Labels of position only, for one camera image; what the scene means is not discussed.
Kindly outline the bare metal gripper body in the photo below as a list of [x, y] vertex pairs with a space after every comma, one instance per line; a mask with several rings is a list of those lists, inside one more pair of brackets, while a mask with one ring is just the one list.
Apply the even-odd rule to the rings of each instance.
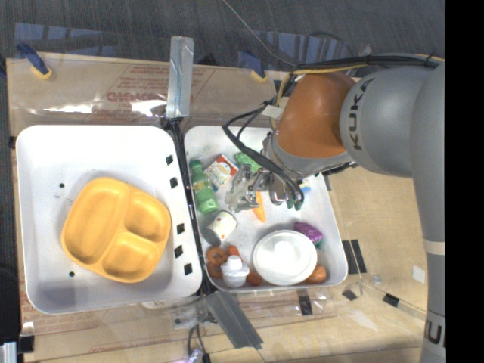
[[299, 202], [299, 185], [288, 175], [266, 169], [253, 173], [252, 192], [266, 192], [274, 205], [295, 206]]

